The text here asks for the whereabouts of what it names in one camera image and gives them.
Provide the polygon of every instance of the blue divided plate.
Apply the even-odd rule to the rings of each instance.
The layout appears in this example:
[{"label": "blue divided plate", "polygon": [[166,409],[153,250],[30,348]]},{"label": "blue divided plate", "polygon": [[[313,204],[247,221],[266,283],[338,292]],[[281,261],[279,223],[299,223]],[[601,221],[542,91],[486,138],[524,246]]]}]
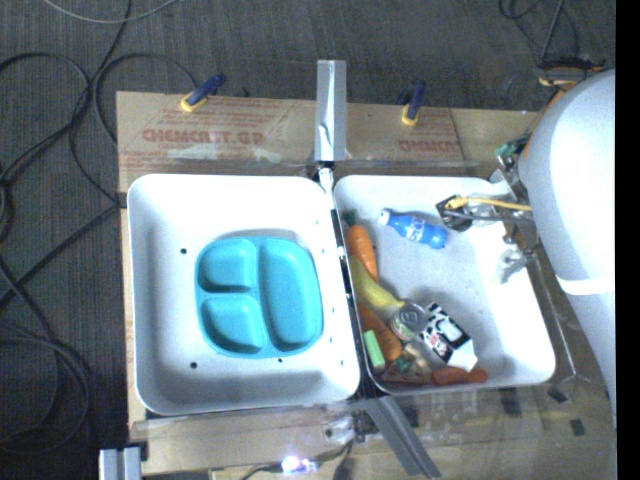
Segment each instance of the blue divided plate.
[{"label": "blue divided plate", "polygon": [[221,354],[283,357],[322,334],[322,300],[309,252],[284,238],[216,240],[196,262],[200,329]]}]

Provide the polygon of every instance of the water bottle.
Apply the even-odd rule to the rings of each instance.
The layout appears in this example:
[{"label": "water bottle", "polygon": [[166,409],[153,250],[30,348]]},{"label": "water bottle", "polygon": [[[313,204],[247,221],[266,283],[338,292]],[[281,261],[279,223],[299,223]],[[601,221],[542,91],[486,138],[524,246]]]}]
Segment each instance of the water bottle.
[{"label": "water bottle", "polygon": [[378,223],[390,226],[398,234],[413,242],[427,244],[434,249],[442,249],[447,240],[447,230],[441,226],[432,226],[426,220],[411,213],[395,213],[382,210]]}]

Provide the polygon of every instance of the white cable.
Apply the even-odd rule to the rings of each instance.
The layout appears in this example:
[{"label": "white cable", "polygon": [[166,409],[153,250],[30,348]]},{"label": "white cable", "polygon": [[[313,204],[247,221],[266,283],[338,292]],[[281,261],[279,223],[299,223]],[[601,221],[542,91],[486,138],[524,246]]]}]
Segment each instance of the white cable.
[{"label": "white cable", "polygon": [[63,14],[66,14],[67,16],[71,16],[72,18],[76,18],[78,20],[82,20],[82,21],[88,21],[89,23],[99,23],[101,25],[119,25],[122,23],[126,23],[129,21],[135,21],[135,20],[139,20],[142,18],[146,18],[147,16],[151,16],[152,14],[164,9],[165,7],[169,7],[172,4],[175,4],[178,1],[181,0],[168,0],[167,2],[163,3],[162,5],[159,5],[158,7],[151,9],[148,12],[145,12],[143,14],[138,14],[136,16],[131,16],[129,18],[125,18],[125,19],[121,19],[121,20],[98,20],[98,19],[94,19],[94,18],[87,18],[86,16],[81,16],[80,14],[76,14],[74,12],[71,12],[67,9],[64,9],[62,7],[60,7],[59,5],[54,4],[51,0],[43,0],[45,3],[49,4],[51,7],[53,7],[54,9],[56,9],[57,11],[60,11]]}]

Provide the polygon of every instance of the sausage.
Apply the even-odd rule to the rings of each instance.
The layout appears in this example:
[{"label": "sausage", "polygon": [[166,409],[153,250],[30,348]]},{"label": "sausage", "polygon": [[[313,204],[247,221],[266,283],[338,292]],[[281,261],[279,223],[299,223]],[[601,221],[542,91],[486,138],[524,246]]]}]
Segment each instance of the sausage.
[{"label": "sausage", "polygon": [[484,368],[474,368],[470,372],[455,366],[445,366],[431,374],[431,381],[437,386],[450,386],[452,384],[469,384],[486,382],[489,372]]}]

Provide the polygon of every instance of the orange carrot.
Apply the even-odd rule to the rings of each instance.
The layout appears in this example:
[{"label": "orange carrot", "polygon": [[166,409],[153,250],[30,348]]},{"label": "orange carrot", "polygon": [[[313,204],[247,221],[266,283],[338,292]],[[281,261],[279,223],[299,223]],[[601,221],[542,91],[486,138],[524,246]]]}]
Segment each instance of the orange carrot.
[{"label": "orange carrot", "polygon": [[402,343],[384,322],[367,306],[358,303],[358,314],[363,331],[373,331],[387,362],[395,361],[402,354]]},{"label": "orange carrot", "polygon": [[365,270],[376,283],[378,282],[378,264],[376,253],[373,250],[373,242],[367,229],[354,224],[347,231],[347,252],[360,260]]}]

